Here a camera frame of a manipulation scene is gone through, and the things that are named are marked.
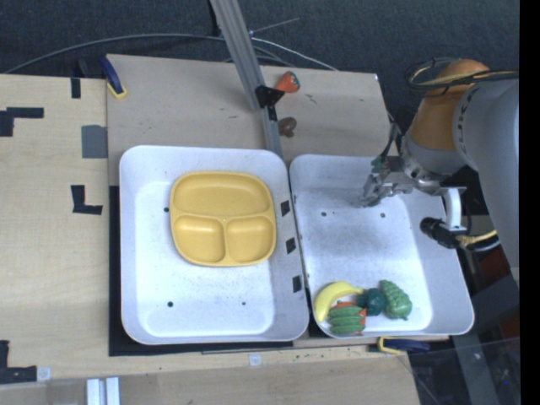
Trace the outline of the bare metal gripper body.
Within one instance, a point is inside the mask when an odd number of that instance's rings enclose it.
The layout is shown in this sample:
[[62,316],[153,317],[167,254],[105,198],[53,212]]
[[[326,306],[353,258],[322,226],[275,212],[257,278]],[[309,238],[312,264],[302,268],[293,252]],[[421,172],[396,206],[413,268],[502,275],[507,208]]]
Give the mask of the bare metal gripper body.
[[447,175],[436,174],[423,167],[416,159],[399,156],[377,156],[364,184],[366,196],[394,196],[410,193],[413,189],[436,194]]

